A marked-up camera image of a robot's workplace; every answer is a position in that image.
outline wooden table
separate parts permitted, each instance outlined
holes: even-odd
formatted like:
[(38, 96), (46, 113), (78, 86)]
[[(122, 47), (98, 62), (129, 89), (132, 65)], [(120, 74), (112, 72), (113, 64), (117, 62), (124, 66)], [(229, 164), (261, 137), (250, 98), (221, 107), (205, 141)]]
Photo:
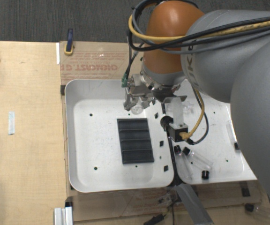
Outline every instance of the wooden table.
[[(53, 209), (67, 198), (56, 44), (0, 41), (0, 59), (0, 225), (52, 225)], [(13, 135), (8, 135), (10, 111), (15, 112)], [(269, 206), (263, 191), (262, 202)], [(267, 224), (245, 214), (242, 205), (207, 211), (217, 225)], [(150, 218), (78, 224), (131, 225)], [(178, 221), (193, 224), (186, 212), (176, 214)], [(170, 218), (162, 224), (171, 224)]]

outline wooden tabletop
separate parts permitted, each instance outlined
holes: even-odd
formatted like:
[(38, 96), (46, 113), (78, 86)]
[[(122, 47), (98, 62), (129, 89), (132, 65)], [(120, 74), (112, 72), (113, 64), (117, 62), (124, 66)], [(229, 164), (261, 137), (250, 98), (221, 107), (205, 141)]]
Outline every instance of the wooden tabletop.
[[(0, 41), (0, 225), (52, 225), (67, 198), (60, 66), (55, 43)], [(8, 115), (15, 112), (15, 133)], [(267, 195), (262, 202), (269, 206)], [(268, 224), (243, 206), (207, 209), (215, 224)], [(171, 217), (164, 224), (171, 224)], [(143, 224), (151, 216), (79, 224)], [(176, 224), (193, 224), (185, 212)]]

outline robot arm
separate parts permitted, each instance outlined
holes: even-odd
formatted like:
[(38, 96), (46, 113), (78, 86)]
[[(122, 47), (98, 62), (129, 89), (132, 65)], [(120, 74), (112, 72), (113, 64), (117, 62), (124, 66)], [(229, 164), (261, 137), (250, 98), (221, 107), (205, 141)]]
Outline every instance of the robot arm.
[[(137, 23), (151, 4), (156, 8), (143, 34)], [(144, 109), (155, 99), (177, 109), (186, 95), (174, 93), (184, 79), (197, 94), (230, 103), (240, 149), (270, 196), (270, 12), (204, 14), (186, 1), (145, 0), (134, 9), (129, 28), (129, 45), (144, 55), (140, 74), (128, 78), (128, 70), (123, 78), (125, 109)], [(134, 46), (133, 35), (144, 47)], [(190, 132), (179, 134), (190, 141)]]

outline gray carpet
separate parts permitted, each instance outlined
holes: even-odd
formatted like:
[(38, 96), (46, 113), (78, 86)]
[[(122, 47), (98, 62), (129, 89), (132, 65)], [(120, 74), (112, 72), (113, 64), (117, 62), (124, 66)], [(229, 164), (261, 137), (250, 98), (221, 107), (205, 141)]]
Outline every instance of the gray carpet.
[[(142, 0), (0, 0), (0, 40), (58, 42), (68, 28), (75, 41), (126, 42), (132, 6)], [(270, 10), (270, 0), (192, 0), (216, 9)], [(141, 19), (142, 28), (148, 12)]]

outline yellow cable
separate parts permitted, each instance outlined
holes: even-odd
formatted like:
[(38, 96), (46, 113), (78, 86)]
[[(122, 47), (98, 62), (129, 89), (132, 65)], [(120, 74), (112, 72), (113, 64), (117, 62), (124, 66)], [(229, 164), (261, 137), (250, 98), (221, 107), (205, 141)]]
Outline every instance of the yellow cable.
[(196, 129), (200, 125), (200, 123), (203, 119), (204, 113), (205, 113), (205, 104), (204, 104), (204, 101), (200, 95), (200, 92), (197, 89), (195, 89), (195, 91), (197, 93), (197, 96), (200, 99), (202, 111), (201, 111), (200, 117), (199, 117), (198, 121), (196, 122), (195, 126), (193, 127), (193, 129), (189, 133), (186, 133), (186, 132), (180, 133), (180, 136), (182, 137), (183, 140), (187, 140), (188, 138), (190, 138), (192, 136), (192, 134), (196, 131)]
[[(154, 42), (170, 42), (179, 38), (184, 38), (186, 36), (177, 36), (177, 37), (153, 37), (153, 36), (147, 36), (144, 34), (141, 34), (139, 32), (137, 32), (133, 25), (132, 25), (132, 15), (129, 17), (129, 21), (128, 21), (128, 26), (130, 31), (138, 38), (141, 38), (143, 40), (150, 40), (150, 41), (154, 41)], [(251, 24), (251, 25), (244, 25), (244, 26), (239, 26), (237, 28), (232, 28), (232, 29), (226, 29), (223, 31), (219, 31), (219, 32), (214, 32), (199, 38), (209, 38), (209, 37), (215, 37), (215, 36), (222, 36), (222, 35), (227, 35), (227, 34), (232, 34), (232, 33), (237, 33), (237, 32), (243, 32), (243, 31), (248, 31), (248, 30), (252, 30), (252, 29), (256, 29), (256, 28), (263, 28), (263, 27), (267, 27), (270, 26), (270, 21), (267, 22), (259, 22), (259, 23), (255, 23), (255, 24)]]

